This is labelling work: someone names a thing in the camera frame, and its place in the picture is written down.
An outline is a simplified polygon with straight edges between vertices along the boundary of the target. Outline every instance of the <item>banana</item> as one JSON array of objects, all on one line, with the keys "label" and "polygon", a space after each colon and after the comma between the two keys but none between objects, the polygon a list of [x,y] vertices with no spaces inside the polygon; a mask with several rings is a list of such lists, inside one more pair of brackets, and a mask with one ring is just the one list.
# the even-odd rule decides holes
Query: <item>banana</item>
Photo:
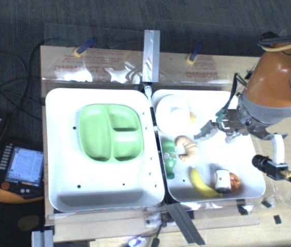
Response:
[{"label": "banana", "polygon": [[192,168],[191,173],[190,173],[190,178],[192,185],[196,188],[197,191],[199,191],[204,197],[206,198],[213,198],[216,196],[222,197],[222,193],[216,192],[214,189],[209,187],[204,183],[204,181],[201,179],[201,176],[197,169]]}]

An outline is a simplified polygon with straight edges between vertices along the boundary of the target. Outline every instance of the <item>can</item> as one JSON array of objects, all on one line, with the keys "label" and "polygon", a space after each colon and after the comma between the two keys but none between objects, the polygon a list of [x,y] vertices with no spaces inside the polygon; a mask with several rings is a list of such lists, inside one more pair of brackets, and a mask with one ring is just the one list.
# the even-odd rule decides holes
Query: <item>can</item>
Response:
[{"label": "can", "polygon": [[218,193],[231,192],[230,171],[220,169],[215,171],[215,190]]}]

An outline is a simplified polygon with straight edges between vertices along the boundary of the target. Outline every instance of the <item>robotic hand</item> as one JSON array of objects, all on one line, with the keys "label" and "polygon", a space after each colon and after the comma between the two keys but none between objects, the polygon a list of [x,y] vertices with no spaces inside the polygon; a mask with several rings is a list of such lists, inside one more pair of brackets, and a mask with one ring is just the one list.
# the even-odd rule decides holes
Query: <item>robotic hand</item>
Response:
[{"label": "robotic hand", "polygon": [[[261,36],[259,45],[265,50],[253,72],[245,79],[234,75],[230,99],[216,113],[216,122],[209,120],[194,139],[204,140],[218,130],[226,133],[226,142],[237,136],[251,134],[261,140],[271,140],[273,160],[256,155],[252,163],[274,180],[289,179],[291,171],[284,163],[284,142],[287,134],[270,134],[266,128],[291,117],[291,36],[281,37],[272,32]],[[228,109],[236,94],[237,82],[245,88],[237,93],[236,109]]]}]

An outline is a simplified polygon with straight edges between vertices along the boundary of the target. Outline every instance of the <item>divided green plate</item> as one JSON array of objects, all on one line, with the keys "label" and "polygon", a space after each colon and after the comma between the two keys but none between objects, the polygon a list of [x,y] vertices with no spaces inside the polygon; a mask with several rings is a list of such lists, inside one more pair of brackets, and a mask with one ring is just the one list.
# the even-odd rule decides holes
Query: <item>divided green plate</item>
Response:
[{"label": "divided green plate", "polygon": [[123,162],[140,156],[144,149],[138,114],[120,104],[91,104],[79,115],[82,151],[102,162]]}]

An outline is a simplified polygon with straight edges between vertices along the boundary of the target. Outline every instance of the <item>black fabric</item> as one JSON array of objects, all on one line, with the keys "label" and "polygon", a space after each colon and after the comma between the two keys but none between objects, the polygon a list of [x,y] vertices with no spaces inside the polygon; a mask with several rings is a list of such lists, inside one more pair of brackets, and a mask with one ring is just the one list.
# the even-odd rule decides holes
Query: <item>black fabric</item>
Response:
[{"label": "black fabric", "polygon": [[[257,41],[267,31],[291,34],[291,0],[0,0],[0,50],[28,63],[34,47],[54,35],[62,39],[48,45],[78,43],[64,25],[161,32],[161,50],[191,52],[202,44],[200,54],[260,56]],[[6,135],[41,142],[40,53],[35,50],[29,68],[28,90],[21,109]],[[0,52],[0,84],[25,76],[19,60]],[[4,89],[23,93],[27,81],[18,80]],[[10,111],[18,97],[0,94],[0,109]],[[42,202],[32,205],[0,204],[0,247],[30,246],[30,233],[16,228],[21,214],[42,211]]]}]

